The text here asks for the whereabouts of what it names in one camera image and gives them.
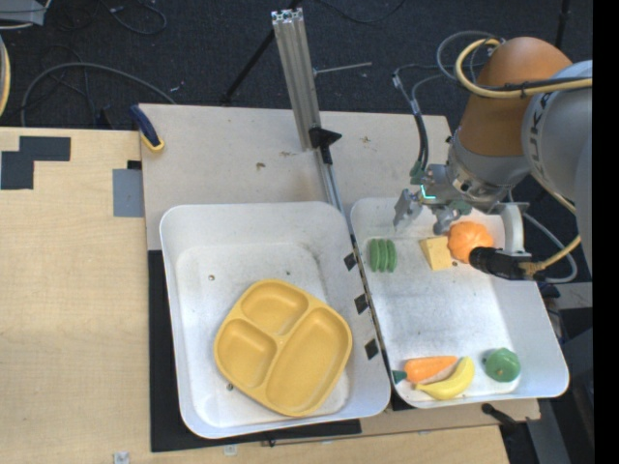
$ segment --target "black pole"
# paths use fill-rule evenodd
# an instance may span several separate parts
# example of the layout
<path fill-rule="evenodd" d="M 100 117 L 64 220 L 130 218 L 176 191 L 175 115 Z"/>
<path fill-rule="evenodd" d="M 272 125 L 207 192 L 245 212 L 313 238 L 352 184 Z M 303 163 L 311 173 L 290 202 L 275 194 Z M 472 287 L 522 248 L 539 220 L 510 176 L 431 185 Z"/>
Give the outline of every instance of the black pole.
<path fill-rule="evenodd" d="M 570 1 L 571 0 L 563 0 L 563 4 L 561 5 L 561 14 L 559 14 L 559 29 L 557 30 L 557 38 L 554 42 L 554 45 L 559 49 L 561 49 L 561 45 L 563 44 L 565 25 L 570 17 Z"/>
<path fill-rule="evenodd" d="M 302 0 L 292 0 L 290 4 L 288 5 L 287 9 L 294 10 L 301 3 L 301 1 Z M 232 86 L 230 86 L 228 90 L 223 95 L 221 95 L 222 104 L 230 104 L 232 95 L 234 94 L 236 89 L 241 85 L 241 83 L 243 82 L 245 77 L 248 75 L 248 73 L 250 73 L 251 69 L 253 68 L 255 63 L 260 59 L 260 57 L 262 56 L 264 51 L 267 49 L 269 44 L 271 44 L 271 41 L 273 40 L 274 37 L 275 37 L 275 31 L 271 29 L 271 31 L 269 32 L 267 37 L 264 39 L 262 44 L 258 47 L 258 49 L 255 51 L 253 56 L 247 62 L 247 64 L 245 65 L 245 67 L 243 68 L 239 76 L 232 83 Z"/>

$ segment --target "orange carrot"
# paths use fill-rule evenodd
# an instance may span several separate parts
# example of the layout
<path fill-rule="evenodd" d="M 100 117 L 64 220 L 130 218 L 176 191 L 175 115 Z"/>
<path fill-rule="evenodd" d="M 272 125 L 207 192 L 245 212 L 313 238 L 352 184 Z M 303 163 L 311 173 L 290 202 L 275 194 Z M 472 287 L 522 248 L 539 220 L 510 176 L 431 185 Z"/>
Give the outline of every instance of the orange carrot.
<path fill-rule="evenodd" d="M 456 367 L 457 356 L 414 358 L 404 365 L 406 380 L 411 383 L 434 383 L 447 378 Z"/>

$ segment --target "orange pumpkin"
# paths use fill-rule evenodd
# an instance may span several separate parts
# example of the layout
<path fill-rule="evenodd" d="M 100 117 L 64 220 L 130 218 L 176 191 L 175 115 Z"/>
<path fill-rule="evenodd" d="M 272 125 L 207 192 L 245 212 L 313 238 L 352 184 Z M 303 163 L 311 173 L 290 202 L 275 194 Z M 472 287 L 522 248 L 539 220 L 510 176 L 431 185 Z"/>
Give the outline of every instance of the orange pumpkin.
<path fill-rule="evenodd" d="M 468 263 L 468 255 L 475 247 L 492 247 L 494 241 L 487 228 L 475 221 L 454 223 L 448 232 L 447 247 L 455 259 Z"/>

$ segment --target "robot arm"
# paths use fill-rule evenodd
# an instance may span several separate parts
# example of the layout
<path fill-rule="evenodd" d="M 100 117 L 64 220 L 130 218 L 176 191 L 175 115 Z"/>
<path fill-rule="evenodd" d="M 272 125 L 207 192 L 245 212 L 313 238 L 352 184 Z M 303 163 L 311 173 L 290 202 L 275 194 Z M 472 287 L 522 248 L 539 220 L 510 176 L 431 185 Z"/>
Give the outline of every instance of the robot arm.
<path fill-rule="evenodd" d="M 505 278 L 534 277 L 539 267 L 522 266 L 530 256 L 521 244 L 520 214 L 502 203 L 531 174 L 576 213 L 592 270 L 592 61 L 573 64 L 560 50 L 535 38 L 490 40 L 496 47 L 478 79 L 484 86 L 478 86 L 464 77 L 461 62 L 480 44 L 488 40 L 472 43 L 458 57 L 457 78 L 472 95 L 447 163 L 412 174 L 411 183 L 419 190 L 402 193 L 394 224 L 405 214 L 416 216 L 422 206 L 435 214 L 437 235 L 473 208 L 499 214 L 506 224 L 505 248 L 478 248 L 471 253 L 471 264 Z"/>

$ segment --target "green light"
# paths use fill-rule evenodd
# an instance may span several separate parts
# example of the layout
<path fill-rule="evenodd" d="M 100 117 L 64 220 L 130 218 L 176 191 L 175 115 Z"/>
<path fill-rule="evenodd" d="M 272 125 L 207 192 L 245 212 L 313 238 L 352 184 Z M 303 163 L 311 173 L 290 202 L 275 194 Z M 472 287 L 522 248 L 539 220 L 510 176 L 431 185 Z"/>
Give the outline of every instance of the green light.
<path fill-rule="evenodd" d="M 424 185 L 421 185 L 422 188 L 422 196 L 424 197 L 424 199 L 436 199 L 436 196 L 428 196 L 426 194 L 426 188 L 424 188 Z"/>

